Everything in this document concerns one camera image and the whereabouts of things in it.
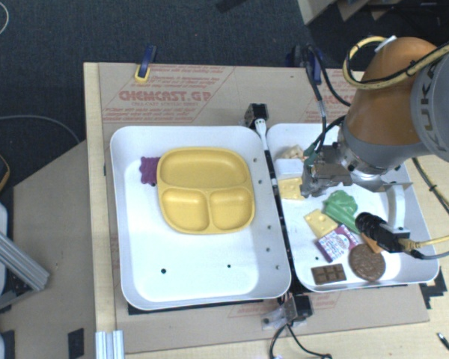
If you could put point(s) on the purple grapes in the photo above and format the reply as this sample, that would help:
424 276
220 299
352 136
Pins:
148 170

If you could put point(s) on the white plastic tray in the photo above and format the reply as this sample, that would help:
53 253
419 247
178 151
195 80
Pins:
202 267
303 254

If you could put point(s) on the cream lumpy toy food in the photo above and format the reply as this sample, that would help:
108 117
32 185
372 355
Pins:
290 152

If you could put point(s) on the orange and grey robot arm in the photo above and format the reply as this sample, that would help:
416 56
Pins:
385 103

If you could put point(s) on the thin black and white rod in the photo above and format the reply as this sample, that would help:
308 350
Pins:
280 208

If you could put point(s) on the green lettuce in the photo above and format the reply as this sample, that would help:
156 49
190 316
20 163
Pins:
340 208

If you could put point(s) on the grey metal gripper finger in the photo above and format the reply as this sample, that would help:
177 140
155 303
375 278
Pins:
336 183
311 187

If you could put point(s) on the yellow divided plate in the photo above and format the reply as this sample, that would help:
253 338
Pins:
204 174

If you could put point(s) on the orange toy food piece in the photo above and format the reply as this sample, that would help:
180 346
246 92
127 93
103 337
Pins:
370 244

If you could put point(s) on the black cylinder on white bracket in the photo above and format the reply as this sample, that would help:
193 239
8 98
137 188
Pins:
387 236

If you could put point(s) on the brown cardboard board red print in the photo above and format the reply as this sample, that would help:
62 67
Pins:
209 88

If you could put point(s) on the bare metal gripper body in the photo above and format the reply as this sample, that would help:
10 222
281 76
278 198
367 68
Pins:
331 165

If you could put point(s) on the brown round biscuit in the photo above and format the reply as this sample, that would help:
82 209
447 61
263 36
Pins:
366 263

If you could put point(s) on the yellow cheese wedge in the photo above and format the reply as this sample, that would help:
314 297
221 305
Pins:
290 189
319 222

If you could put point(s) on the white block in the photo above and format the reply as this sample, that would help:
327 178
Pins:
289 167

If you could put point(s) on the black pen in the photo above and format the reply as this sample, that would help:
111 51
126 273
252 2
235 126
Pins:
446 343

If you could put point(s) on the brown chocolate bar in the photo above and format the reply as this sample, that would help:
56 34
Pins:
328 274

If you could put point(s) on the purple and white packet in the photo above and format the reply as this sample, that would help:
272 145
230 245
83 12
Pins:
335 244

